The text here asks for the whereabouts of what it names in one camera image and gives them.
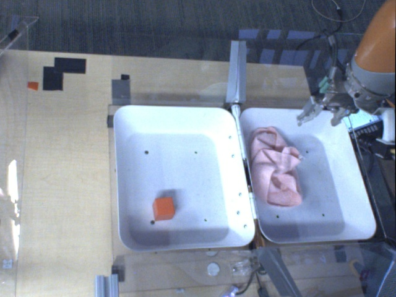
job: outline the folded cloth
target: folded cloth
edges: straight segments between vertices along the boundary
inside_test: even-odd
[[[272,205],[294,207],[302,201],[295,167],[299,152],[288,147],[273,127],[261,127],[252,135],[251,173],[254,193]]]

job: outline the wooden surface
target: wooden surface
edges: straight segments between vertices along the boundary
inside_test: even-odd
[[[65,74],[62,92],[44,92],[43,66],[53,66],[55,56],[86,58],[87,72]],[[111,226],[112,188],[106,118],[111,104],[111,79],[119,79],[121,74],[131,75],[132,97],[160,92],[169,99],[173,92],[199,96],[212,85],[226,82],[228,65],[174,59],[30,53],[29,80],[39,82],[40,87],[39,91],[29,90],[28,93],[17,296],[92,297],[95,275],[110,274],[112,233],[117,229]],[[303,76],[302,68],[248,65],[251,100],[266,102],[269,106],[299,105],[309,96]],[[216,91],[217,86],[207,90],[211,94]],[[139,257],[129,251],[125,254],[132,259]],[[298,280],[298,285],[306,291],[316,289],[334,293],[359,288],[358,279],[347,265],[342,267],[341,273],[337,263],[329,263],[325,268],[323,264],[309,267],[314,279],[300,277]],[[330,274],[337,279],[337,287],[332,280],[326,279],[328,268],[333,269]],[[318,269],[322,270],[320,275],[316,275]],[[171,281],[177,276],[177,273],[163,274]],[[276,296],[269,279],[266,282]],[[216,297],[227,286],[141,291],[121,296]],[[149,281],[145,289],[150,289]],[[257,284],[253,284],[244,296],[257,296]],[[361,292],[357,291],[356,296],[361,296]]]

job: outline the white tray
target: white tray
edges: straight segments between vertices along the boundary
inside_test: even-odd
[[[251,108],[241,115],[246,145],[258,127],[275,127],[303,156],[296,167],[303,202],[293,208],[256,197],[259,223],[275,243],[368,239],[376,230],[368,195],[346,127],[330,125],[332,113],[297,126],[300,110]]]
[[[129,249],[244,246],[254,236],[234,118],[220,108],[125,106],[114,116],[119,235]],[[151,224],[157,197],[176,214]]]

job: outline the orange block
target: orange block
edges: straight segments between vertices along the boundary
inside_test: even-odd
[[[153,203],[154,220],[170,220],[174,216],[172,197],[156,198]]]
[[[38,90],[38,82],[28,82],[27,87],[32,90]]]

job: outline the gray carpet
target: gray carpet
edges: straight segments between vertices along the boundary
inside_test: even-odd
[[[336,0],[344,19],[363,0]],[[367,0],[342,32],[363,33],[384,0]],[[334,5],[318,9],[336,17]],[[241,29],[319,32],[336,24],[321,19],[311,0],[0,0],[1,15],[36,15],[30,48],[40,51],[227,60],[229,41]]]

